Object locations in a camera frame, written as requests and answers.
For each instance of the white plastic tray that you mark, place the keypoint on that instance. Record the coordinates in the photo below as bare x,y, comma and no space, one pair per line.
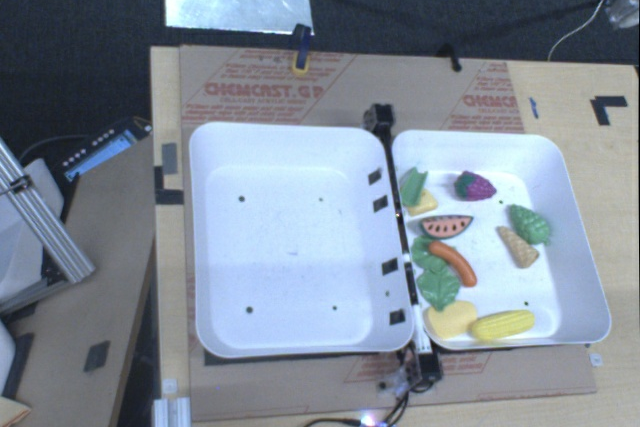
560,195
290,240

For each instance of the thin black and white rod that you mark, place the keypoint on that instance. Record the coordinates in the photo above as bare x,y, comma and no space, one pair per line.
395,195

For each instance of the green and yellow toy vegetable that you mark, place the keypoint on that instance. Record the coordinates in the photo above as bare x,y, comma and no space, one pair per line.
417,195

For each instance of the brown cardboard board red print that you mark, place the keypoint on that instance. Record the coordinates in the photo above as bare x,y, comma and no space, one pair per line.
260,85

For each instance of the green lettuce leaf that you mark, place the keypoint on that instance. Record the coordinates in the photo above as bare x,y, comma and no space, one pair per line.
422,255

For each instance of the watermelon slice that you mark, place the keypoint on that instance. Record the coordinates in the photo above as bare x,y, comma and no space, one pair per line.
445,226

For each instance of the purple grapes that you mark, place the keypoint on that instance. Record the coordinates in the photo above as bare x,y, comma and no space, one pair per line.
475,186

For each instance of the orange sausage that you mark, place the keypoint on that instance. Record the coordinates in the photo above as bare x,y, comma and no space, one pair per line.
455,262

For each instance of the tan waffle cone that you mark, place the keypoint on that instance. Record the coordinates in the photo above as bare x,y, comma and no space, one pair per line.
519,249

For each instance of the green broccoli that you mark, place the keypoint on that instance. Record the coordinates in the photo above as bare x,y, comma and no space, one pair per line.
529,224

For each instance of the yellow corn cob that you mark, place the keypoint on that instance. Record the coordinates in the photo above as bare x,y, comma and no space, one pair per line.
502,324

